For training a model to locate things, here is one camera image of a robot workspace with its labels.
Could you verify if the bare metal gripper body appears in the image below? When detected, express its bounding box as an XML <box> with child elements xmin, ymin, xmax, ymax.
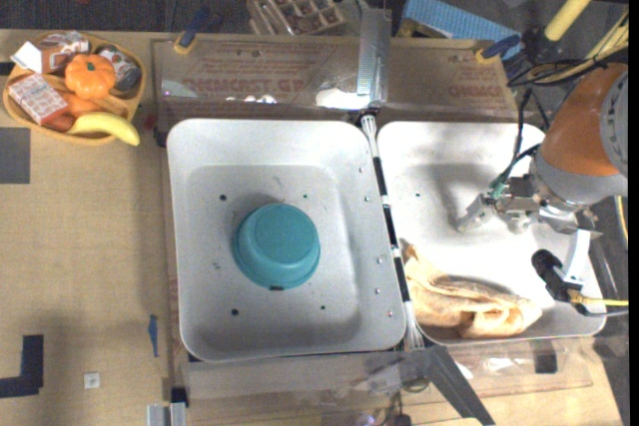
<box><xmin>491</xmin><ymin>174</ymin><xmax>579</xmax><ymax>231</ymax></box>

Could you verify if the white plastic tray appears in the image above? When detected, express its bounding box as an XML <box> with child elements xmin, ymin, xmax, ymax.
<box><xmin>375</xmin><ymin>120</ymin><xmax>608</xmax><ymax>347</ymax></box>
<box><xmin>165</xmin><ymin>117</ymin><xmax>408</xmax><ymax>363</ymax></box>

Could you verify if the thin black and white rod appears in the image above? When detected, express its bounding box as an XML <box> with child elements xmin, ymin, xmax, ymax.
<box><xmin>358</xmin><ymin>113</ymin><xmax>425</xmax><ymax>350</ymax></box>

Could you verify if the tan folded flatbread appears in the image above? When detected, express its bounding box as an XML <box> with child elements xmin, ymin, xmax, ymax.
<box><xmin>400</xmin><ymin>241</ymin><xmax>544</xmax><ymax>341</ymax></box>

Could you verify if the brown cardboard board red print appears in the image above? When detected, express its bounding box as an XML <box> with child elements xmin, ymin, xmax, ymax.
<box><xmin>151</xmin><ymin>33</ymin><xmax>595</xmax><ymax>401</ymax></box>

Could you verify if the teal bowl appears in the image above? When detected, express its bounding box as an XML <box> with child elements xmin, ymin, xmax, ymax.
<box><xmin>231</xmin><ymin>203</ymin><xmax>322</xmax><ymax>291</ymax></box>

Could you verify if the orange divided plate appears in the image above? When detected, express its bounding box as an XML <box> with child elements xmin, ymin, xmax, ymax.
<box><xmin>2</xmin><ymin>30</ymin><xmax>148</xmax><ymax>147</ymax></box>

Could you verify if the yellow banana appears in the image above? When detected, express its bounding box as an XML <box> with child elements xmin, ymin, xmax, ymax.
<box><xmin>66</xmin><ymin>111</ymin><xmax>142</xmax><ymax>148</ymax></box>

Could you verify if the small red label can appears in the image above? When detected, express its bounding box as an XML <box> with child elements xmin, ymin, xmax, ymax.
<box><xmin>96</xmin><ymin>45</ymin><xmax>143</xmax><ymax>94</ymax></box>

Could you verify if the orange pumpkin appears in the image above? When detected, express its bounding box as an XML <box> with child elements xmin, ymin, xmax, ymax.
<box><xmin>64</xmin><ymin>53</ymin><xmax>117</xmax><ymax>101</ymax></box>

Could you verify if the orange carrot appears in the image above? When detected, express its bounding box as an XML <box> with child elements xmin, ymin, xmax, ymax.
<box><xmin>43</xmin><ymin>91</ymin><xmax>105</xmax><ymax>133</ymax></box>

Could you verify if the red and white carton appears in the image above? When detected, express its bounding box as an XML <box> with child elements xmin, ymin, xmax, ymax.
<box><xmin>7</xmin><ymin>73</ymin><xmax>71</xmax><ymax>127</ymax></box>

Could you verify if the white and orange carton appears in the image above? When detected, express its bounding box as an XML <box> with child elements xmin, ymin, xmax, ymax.
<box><xmin>9</xmin><ymin>31</ymin><xmax>92</xmax><ymax>75</ymax></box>

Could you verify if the black cylinder on white bracket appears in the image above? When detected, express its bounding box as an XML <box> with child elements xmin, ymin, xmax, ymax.
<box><xmin>530</xmin><ymin>226</ymin><xmax>593</xmax><ymax>303</ymax></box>

